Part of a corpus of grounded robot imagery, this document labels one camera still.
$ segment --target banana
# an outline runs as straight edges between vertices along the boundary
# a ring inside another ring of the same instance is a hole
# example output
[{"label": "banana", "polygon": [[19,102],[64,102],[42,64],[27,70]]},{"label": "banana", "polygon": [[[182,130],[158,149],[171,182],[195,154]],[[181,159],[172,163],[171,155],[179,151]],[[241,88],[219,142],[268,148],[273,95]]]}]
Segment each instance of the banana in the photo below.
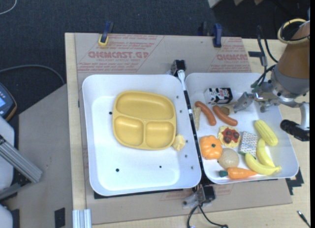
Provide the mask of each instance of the banana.
[{"label": "banana", "polygon": [[255,157],[251,155],[250,153],[245,154],[245,161],[246,161],[247,166],[251,170],[257,172],[258,174],[271,175],[281,170],[281,166],[271,167],[271,166],[267,166],[267,165],[259,163],[255,159]]},{"label": "banana", "polygon": [[266,152],[266,142],[263,140],[263,138],[260,138],[258,140],[256,147],[256,155],[261,164],[275,167],[274,162],[271,160],[271,158]]}]

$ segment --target blue clamp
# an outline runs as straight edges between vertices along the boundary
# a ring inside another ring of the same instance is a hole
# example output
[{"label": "blue clamp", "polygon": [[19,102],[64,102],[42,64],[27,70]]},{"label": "blue clamp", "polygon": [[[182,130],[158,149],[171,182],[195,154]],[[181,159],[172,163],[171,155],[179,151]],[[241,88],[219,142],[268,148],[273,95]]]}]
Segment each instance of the blue clamp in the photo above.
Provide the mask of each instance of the blue clamp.
[{"label": "blue clamp", "polygon": [[104,32],[99,37],[98,44],[100,47],[105,47],[108,42],[108,33],[110,33],[113,29],[113,23],[110,21],[107,21],[105,24]]},{"label": "blue clamp", "polygon": [[214,38],[213,38],[213,46],[215,48],[221,48],[221,35],[222,35],[222,27],[219,23],[216,23],[213,26],[213,34],[214,34]]}]

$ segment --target table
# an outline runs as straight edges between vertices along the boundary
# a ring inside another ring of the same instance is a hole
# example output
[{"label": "table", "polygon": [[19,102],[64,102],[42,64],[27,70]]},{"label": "table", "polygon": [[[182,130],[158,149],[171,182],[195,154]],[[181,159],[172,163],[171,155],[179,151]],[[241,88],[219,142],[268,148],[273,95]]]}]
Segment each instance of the table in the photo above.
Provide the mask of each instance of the table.
[{"label": "table", "polygon": [[[243,39],[246,51],[259,51],[255,39]],[[275,58],[280,58],[285,49],[285,45],[277,40],[269,40],[269,48]],[[82,140],[80,128],[80,113],[78,108],[78,85],[76,72],[76,49],[75,34],[65,34],[66,50],[66,69],[67,69],[67,92],[68,92],[68,110],[69,110],[69,133],[70,133],[70,151],[71,151],[71,176],[72,176],[72,198],[73,209],[86,209],[85,183],[82,160]],[[257,58],[249,58],[253,72],[262,72],[260,61]],[[309,93],[306,97],[299,98],[301,101],[309,101]],[[280,106],[283,118],[300,122],[299,110]],[[290,136],[293,148],[295,150],[300,169],[303,175],[304,184],[299,188],[294,188],[292,204],[268,206],[251,209],[241,209],[233,211],[221,211],[209,213],[209,218],[213,222],[228,224],[232,227],[306,227],[302,219],[298,216],[297,210],[300,210],[310,221],[311,218],[311,200],[310,200],[310,144],[301,142]],[[111,223],[94,225],[94,228],[120,228],[120,227],[186,227],[187,216],[175,216],[168,218],[146,219],[140,221]],[[190,221],[196,227],[211,227],[202,214],[194,214]]]}]

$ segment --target yellow plate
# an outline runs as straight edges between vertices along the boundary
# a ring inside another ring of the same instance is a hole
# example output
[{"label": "yellow plate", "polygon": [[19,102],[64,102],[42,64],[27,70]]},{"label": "yellow plate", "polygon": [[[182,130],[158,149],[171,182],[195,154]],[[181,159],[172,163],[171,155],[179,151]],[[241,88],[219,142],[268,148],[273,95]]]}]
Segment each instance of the yellow plate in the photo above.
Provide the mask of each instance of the yellow plate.
[{"label": "yellow plate", "polygon": [[113,108],[114,136],[124,146],[161,150],[175,139],[176,112],[162,95],[140,91],[120,93]]}]

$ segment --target white tray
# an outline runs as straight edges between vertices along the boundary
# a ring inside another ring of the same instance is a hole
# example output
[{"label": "white tray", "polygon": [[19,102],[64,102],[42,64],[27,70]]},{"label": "white tray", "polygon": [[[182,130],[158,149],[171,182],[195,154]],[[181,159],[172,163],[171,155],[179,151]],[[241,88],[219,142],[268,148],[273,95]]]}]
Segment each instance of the white tray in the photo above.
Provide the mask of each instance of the white tray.
[{"label": "white tray", "polygon": [[[145,91],[174,104],[177,130],[187,141],[151,151],[121,145],[114,137],[110,112],[124,91]],[[180,81],[171,75],[91,75],[82,85],[89,153],[90,183],[104,196],[193,188],[201,169]]]},{"label": "white tray", "polygon": [[[190,98],[190,103],[193,106],[196,101],[205,103],[204,92],[207,88],[231,88],[233,100],[236,101],[243,92],[251,93],[251,84],[260,76],[258,73],[192,73],[186,78],[187,91]],[[279,139],[277,146],[267,146],[267,152],[271,156],[275,165],[280,165],[282,170],[270,176],[256,175],[247,179],[229,179],[228,177],[221,178],[218,171],[223,168],[218,164],[217,160],[202,159],[206,176],[214,183],[226,184],[242,181],[257,181],[277,178],[289,178],[296,175],[298,172],[298,162],[294,153],[289,136],[280,128],[282,116],[277,106],[271,106],[268,111],[261,113],[257,102],[253,102],[248,108],[237,112],[231,116],[238,120],[238,125],[235,127],[240,133],[247,131],[259,136],[259,133],[254,128],[254,121],[257,119],[264,120],[268,126],[274,131]],[[200,127],[197,132],[198,138],[205,135],[218,136],[219,127],[226,126],[224,122],[216,117],[217,124],[211,127],[206,117],[201,113]],[[239,155],[239,167],[248,168],[244,156]]]}]

